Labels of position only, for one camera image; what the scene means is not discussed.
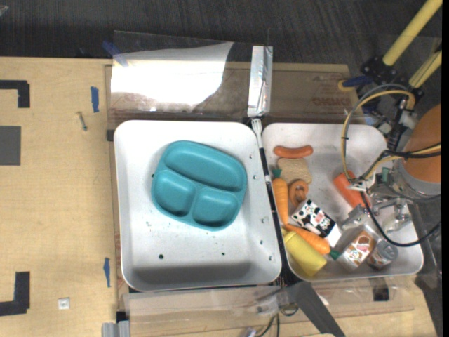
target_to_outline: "blue tape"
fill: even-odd
[[[354,87],[354,86],[359,86],[359,85],[366,85],[366,84],[371,84],[373,82],[373,78],[369,77],[369,76],[357,76],[357,77],[352,77],[348,80],[346,80],[345,82],[343,82],[343,86],[344,87]]]
[[[105,263],[103,264],[103,270],[105,271],[107,288],[111,287],[111,267],[109,266],[109,259],[105,257]]]
[[[98,89],[94,86],[91,86],[91,101],[93,111],[99,112],[98,105],[100,104],[100,100],[98,98]]]
[[[126,59],[121,57],[121,51],[112,43],[106,40],[103,41],[102,47],[112,56],[112,58],[117,61],[121,66],[127,67],[128,62]]]

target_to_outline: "yellow pole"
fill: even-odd
[[[393,46],[384,55],[382,61],[386,66],[394,65],[441,5],[443,5],[443,0],[427,0],[424,3],[399,38],[394,42]]]
[[[437,51],[436,53],[429,56],[429,58],[424,61],[424,64],[413,74],[413,76],[408,80],[408,83],[413,88],[419,88],[426,82],[426,80],[432,75],[436,69],[441,66],[443,61],[443,51]]]

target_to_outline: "blue plate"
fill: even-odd
[[[152,199],[171,218],[221,230],[239,213],[246,180],[245,168],[232,156],[200,143],[176,141],[154,173]]]

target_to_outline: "white tray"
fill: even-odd
[[[312,175],[308,198],[320,206],[337,223],[341,223],[351,211],[350,205],[346,203],[333,185],[333,178],[342,172],[341,132],[342,125],[339,124],[279,123],[268,125],[262,134],[262,142],[270,170],[276,166],[278,159],[273,153],[273,149],[277,145],[286,147],[311,145],[314,148],[313,155],[305,158]],[[368,169],[385,148],[385,139],[376,128],[366,125],[351,125],[347,143],[349,169],[356,176],[359,176]],[[380,221],[390,213],[392,213],[392,208],[381,210]],[[411,242],[417,239],[417,234],[413,224],[409,224],[392,234],[391,238],[398,242]],[[399,248],[398,259],[380,271],[374,271],[366,264],[362,264],[357,270],[348,272],[329,256],[326,256],[326,258],[328,259],[327,265],[312,278],[305,275],[290,256],[288,256],[288,261],[290,268],[299,278],[311,282],[414,275],[421,270],[424,264],[420,245]]]
[[[235,221],[209,232],[159,212],[152,174],[167,145],[190,140],[236,157],[248,188]],[[234,122],[127,121],[114,134],[122,272],[138,291],[267,284],[281,272],[255,134]]]

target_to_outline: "small can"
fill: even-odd
[[[399,250],[393,244],[382,240],[380,241],[373,252],[366,259],[367,265],[375,270],[381,270],[386,265],[396,260],[399,255]]]

